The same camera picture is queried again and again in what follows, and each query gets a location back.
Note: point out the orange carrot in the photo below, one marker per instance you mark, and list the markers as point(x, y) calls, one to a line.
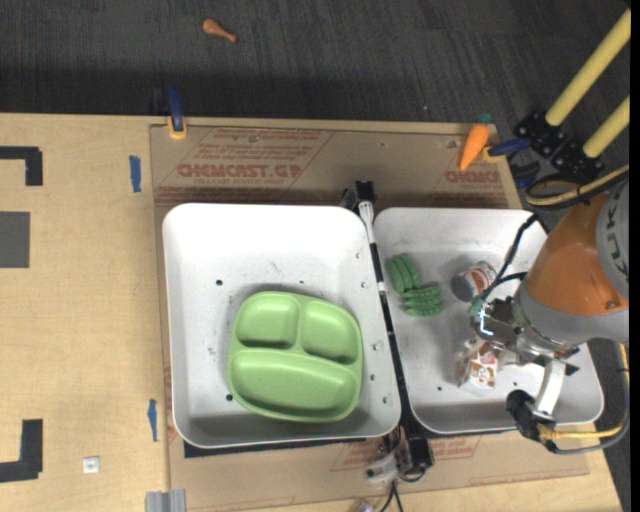
point(474, 145)

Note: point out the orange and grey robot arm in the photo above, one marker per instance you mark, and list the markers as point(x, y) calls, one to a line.
point(570, 270)

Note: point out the orange toy chicken drumstick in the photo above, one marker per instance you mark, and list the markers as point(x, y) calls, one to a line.
point(215, 28)

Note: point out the thin black and white rod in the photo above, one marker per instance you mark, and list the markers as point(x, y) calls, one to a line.
point(381, 285)

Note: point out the green pea pod toy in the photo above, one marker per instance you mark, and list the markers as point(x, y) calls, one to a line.
point(402, 273)
point(424, 300)

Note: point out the brown cardboard board red print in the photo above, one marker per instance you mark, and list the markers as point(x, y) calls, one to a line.
point(320, 160)

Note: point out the green divided plate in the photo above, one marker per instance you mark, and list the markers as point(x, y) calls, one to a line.
point(295, 360)

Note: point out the black cylinder on white bracket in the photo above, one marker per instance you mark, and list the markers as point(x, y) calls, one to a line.
point(550, 385)

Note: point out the white plastic tray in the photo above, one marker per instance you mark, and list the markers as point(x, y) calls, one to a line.
point(440, 235)
point(280, 250)

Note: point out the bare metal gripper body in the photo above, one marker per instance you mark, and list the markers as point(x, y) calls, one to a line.
point(502, 322)

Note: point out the white and orange small can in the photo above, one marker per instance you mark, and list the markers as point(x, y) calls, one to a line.
point(472, 281)

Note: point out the white and orange small carton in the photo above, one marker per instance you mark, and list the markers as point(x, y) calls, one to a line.
point(479, 372)

